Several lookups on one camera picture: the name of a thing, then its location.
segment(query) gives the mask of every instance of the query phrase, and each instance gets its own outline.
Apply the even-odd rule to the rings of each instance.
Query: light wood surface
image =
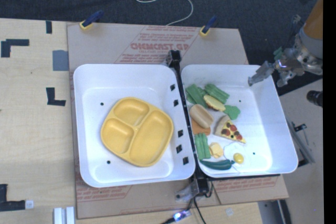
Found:
[[[0,58],[0,184],[7,200],[33,200],[34,208],[0,212],[0,223],[52,223],[56,207],[76,206],[69,72],[53,71],[52,51],[67,51],[65,22],[0,19],[0,40],[29,39]],[[47,105],[54,87],[65,106]],[[233,211],[229,216],[226,209]],[[262,223],[256,202],[201,208],[207,223]],[[196,209],[181,223],[202,223]],[[162,223],[172,212],[76,220],[76,223]]]

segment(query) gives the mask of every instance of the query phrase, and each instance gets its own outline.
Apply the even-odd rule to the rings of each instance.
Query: pizza slice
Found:
[[[228,115],[225,115],[217,123],[215,130],[215,135],[218,135],[223,138],[227,138],[233,141],[246,143],[246,140],[243,138],[236,125],[230,120]]]

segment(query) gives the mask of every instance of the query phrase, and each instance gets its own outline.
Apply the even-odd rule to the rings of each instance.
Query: cardboard sheet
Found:
[[[77,217],[79,219],[184,209],[175,201],[175,191],[188,180],[93,188],[81,178],[78,161],[76,113],[73,89],[74,70],[86,63],[153,63],[165,61],[169,50],[179,50],[181,69],[190,64],[248,64],[238,29],[211,29],[201,37],[200,28],[94,24],[88,30],[69,23],[68,48],[72,127],[76,170]],[[287,198],[282,176],[214,181],[214,193],[201,198],[199,206],[216,206]]]

